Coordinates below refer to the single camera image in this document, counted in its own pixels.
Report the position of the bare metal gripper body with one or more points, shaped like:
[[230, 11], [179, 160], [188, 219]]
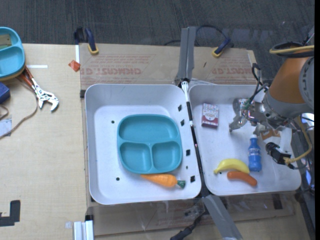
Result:
[[246, 109]]

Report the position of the brown cardboard board red print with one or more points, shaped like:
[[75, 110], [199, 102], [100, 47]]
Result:
[[140, 66]]

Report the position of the blue bottle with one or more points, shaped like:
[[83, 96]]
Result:
[[254, 156]]

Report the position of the orange sausage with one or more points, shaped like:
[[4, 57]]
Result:
[[242, 177]]

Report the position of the red and white carton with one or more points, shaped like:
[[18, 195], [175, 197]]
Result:
[[210, 115]]

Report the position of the dark blue box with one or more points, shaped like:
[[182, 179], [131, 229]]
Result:
[[3, 92]]

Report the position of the white plastic tray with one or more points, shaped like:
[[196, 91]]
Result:
[[105, 159], [225, 144]]

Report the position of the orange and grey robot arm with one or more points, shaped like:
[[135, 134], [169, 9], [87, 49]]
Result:
[[287, 84]]

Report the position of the yellow banana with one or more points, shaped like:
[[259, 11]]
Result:
[[232, 164]]

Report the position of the orange carrot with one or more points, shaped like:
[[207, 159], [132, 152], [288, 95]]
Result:
[[161, 179]]

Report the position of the blue divided plate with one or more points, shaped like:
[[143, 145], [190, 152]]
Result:
[[12, 59], [150, 144]]

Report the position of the black cylinder on white bracket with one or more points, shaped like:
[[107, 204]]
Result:
[[276, 152]]

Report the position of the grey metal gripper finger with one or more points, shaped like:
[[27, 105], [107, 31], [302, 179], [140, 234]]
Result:
[[236, 124], [259, 128]]

